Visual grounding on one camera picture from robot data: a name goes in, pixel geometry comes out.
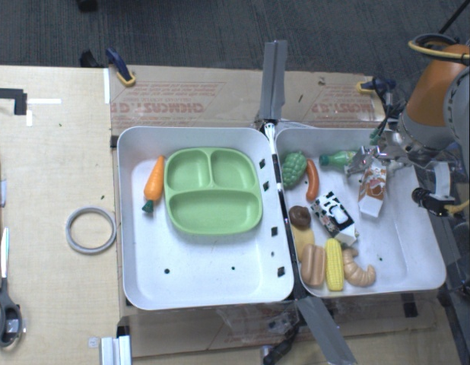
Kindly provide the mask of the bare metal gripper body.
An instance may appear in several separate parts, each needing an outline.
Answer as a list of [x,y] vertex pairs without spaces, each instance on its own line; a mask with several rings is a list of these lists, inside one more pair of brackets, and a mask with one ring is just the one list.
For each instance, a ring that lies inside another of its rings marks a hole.
[[405,167],[414,165],[405,150],[408,141],[397,129],[384,129],[376,135],[375,142],[374,157],[382,163],[386,165],[400,163]]

